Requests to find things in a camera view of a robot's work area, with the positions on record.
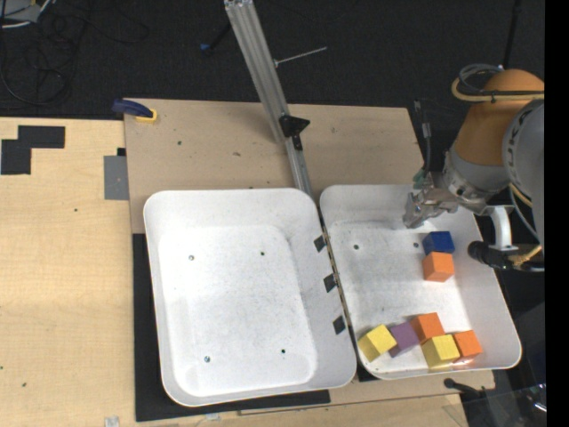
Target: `foam block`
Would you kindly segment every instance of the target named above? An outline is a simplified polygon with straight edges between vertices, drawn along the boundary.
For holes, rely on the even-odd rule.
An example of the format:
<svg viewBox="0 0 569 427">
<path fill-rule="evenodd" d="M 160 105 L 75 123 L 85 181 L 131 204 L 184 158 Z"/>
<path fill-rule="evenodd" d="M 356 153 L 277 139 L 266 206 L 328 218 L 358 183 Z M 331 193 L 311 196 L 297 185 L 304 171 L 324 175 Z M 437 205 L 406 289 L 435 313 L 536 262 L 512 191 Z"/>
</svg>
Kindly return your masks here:
<svg viewBox="0 0 569 427">
<path fill-rule="evenodd" d="M 436 312 L 418 315 L 410 323 L 419 337 L 420 344 L 425 343 L 431 337 L 445 335 L 445 330 Z"/>
<path fill-rule="evenodd" d="M 408 321 L 390 327 L 389 331 L 397 342 L 397 345 L 389 350 L 392 358 L 409 351 L 413 346 L 419 344 L 419 337 Z"/>
<path fill-rule="evenodd" d="M 484 350 L 480 346 L 477 335 L 473 330 L 453 334 L 454 342 L 460 356 L 454 361 L 456 364 L 467 364 Z"/>
<path fill-rule="evenodd" d="M 449 253 L 431 252 L 422 261 L 423 278 L 444 282 L 454 275 L 453 256 Z"/>
<path fill-rule="evenodd" d="M 357 341 L 358 348 L 370 362 L 396 345 L 397 341 L 383 324 L 375 327 Z"/>
<path fill-rule="evenodd" d="M 431 231 L 423 239 L 425 255 L 431 252 L 453 253 L 454 242 L 449 231 Z"/>
<path fill-rule="evenodd" d="M 461 356 L 451 334 L 431 337 L 421 345 L 421 349 L 429 368 L 450 366 Z"/>
</svg>

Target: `wooden table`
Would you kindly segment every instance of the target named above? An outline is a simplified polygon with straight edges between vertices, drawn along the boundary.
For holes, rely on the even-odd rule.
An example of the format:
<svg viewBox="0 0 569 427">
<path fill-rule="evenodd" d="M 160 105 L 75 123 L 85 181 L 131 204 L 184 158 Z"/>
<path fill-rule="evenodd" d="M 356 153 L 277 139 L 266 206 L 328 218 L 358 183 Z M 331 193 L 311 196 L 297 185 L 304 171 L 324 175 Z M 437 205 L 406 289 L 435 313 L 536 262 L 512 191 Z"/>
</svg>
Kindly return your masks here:
<svg viewBox="0 0 569 427">
<path fill-rule="evenodd" d="M 117 416 L 121 427 L 181 427 L 210 419 L 135 420 L 132 234 L 144 230 L 141 205 L 164 186 L 266 188 L 293 180 L 259 103 L 140 102 L 157 109 L 156 126 L 131 117 L 0 118 L 5 140 L 17 139 L 19 125 L 66 128 L 64 149 L 32 149 L 30 175 L 0 175 L 1 425 L 95 427 Z M 405 109 L 292 105 L 291 111 L 312 122 L 303 143 L 316 194 L 334 183 L 407 183 L 421 166 Z M 103 158 L 125 146 L 131 201 L 105 199 Z M 168 151 L 171 163 L 164 165 Z M 184 165 L 190 156 L 192 169 Z M 169 175 L 157 175 L 164 168 Z M 170 184 L 157 180 L 164 177 Z M 443 379 L 355 379 L 331 390 L 332 403 L 324 407 L 219 418 L 227 426 L 376 425 L 379 419 L 386 426 L 455 426 L 460 397 Z M 461 372 L 461 382 L 491 389 L 493 373 Z"/>
</svg>

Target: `blue cube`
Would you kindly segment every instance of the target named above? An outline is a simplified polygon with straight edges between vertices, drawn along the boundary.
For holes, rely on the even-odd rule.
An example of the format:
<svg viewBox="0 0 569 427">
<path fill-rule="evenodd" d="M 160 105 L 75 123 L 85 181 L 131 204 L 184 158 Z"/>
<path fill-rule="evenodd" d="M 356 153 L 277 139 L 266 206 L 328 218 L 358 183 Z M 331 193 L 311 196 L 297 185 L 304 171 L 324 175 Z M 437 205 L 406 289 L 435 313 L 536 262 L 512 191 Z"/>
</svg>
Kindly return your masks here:
<svg viewBox="0 0 569 427">
<path fill-rule="evenodd" d="M 432 231 L 423 239 L 425 255 L 431 252 L 453 253 L 454 242 L 449 231 Z"/>
</svg>

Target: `black floor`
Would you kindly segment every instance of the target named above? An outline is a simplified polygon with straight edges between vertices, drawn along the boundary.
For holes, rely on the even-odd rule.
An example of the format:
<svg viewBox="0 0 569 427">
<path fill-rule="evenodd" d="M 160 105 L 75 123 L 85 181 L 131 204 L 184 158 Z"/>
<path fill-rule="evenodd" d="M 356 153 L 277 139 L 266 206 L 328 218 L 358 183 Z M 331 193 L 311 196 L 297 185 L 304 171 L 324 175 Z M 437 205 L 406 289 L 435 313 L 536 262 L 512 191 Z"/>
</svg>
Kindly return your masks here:
<svg viewBox="0 0 569 427">
<path fill-rule="evenodd" d="M 413 100 L 421 99 L 435 165 L 442 165 L 468 110 L 451 94 L 461 68 L 505 64 L 545 79 L 545 0 L 255 4 L 275 59 L 326 47 L 279 66 L 289 103 L 399 107 L 413 114 Z M 232 31 L 212 55 L 200 48 L 228 24 L 223 0 L 56 0 L 37 23 L 18 23 L 4 17 L 0 31 L 3 116 L 116 118 L 113 100 L 134 96 L 259 100 Z M 413 128 L 424 153 L 419 123 Z M 483 234 L 492 238 L 491 230 Z M 514 238 L 531 240 L 519 222 Z M 514 320 L 545 302 L 544 274 L 498 275 Z M 544 383 L 525 360 L 508 372 L 514 389 Z"/>
</svg>

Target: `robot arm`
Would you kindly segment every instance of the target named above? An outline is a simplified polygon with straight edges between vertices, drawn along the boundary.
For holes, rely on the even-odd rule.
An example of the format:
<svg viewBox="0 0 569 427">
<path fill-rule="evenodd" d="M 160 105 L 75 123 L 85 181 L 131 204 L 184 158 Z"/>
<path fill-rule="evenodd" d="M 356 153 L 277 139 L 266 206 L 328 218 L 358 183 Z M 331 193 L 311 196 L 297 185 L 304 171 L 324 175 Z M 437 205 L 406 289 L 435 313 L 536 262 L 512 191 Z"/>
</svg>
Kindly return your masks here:
<svg viewBox="0 0 569 427">
<path fill-rule="evenodd" d="M 481 73 L 491 73 L 492 77 L 484 89 L 477 90 L 466 78 Z M 456 212 L 459 206 L 476 215 L 488 215 L 496 228 L 495 244 L 483 248 L 479 243 L 469 252 L 480 261 L 505 269 L 504 252 L 516 250 L 511 245 L 508 217 L 513 205 L 492 205 L 491 199 L 510 189 L 525 201 L 532 199 L 535 236 L 545 254 L 543 88 L 538 77 L 519 69 L 482 65 L 461 71 L 453 83 L 453 94 L 474 104 L 445 154 L 443 172 L 421 173 L 414 186 L 419 191 L 409 194 L 405 226 L 417 228 L 443 212 Z"/>
</svg>

